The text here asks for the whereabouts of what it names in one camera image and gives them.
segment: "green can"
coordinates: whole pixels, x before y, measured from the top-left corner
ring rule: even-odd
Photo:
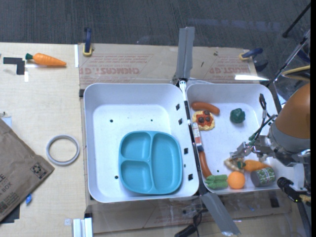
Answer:
[[[250,173],[255,187],[267,186],[276,180],[276,174],[271,167],[266,167]]]

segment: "brown paper bag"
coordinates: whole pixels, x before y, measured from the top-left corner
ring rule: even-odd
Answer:
[[[0,119],[0,221],[53,170]]]

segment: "sausage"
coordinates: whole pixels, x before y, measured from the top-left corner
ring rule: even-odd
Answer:
[[[194,103],[192,103],[191,107],[195,111],[208,110],[215,115],[219,115],[219,112],[220,112],[219,108],[217,108],[216,106],[211,105],[209,103],[205,103],[205,102],[194,102]]]
[[[212,172],[209,170],[209,168],[207,166],[205,152],[200,151],[198,153],[198,156],[199,156],[199,162],[201,164],[202,174],[205,178],[207,178],[208,176],[212,175]]]

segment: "orange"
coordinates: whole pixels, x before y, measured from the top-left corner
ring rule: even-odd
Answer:
[[[245,185],[245,175],[239,171],[233,171],[227,178],[227,183],[232,189],[241,189]]]

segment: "blue divided plate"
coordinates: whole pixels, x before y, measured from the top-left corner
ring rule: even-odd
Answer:
[[[137,193],[163,195],[177,190],[182,181],[178,141],[170,134],[135,131],[119,146],[119,174],[123,185]]]

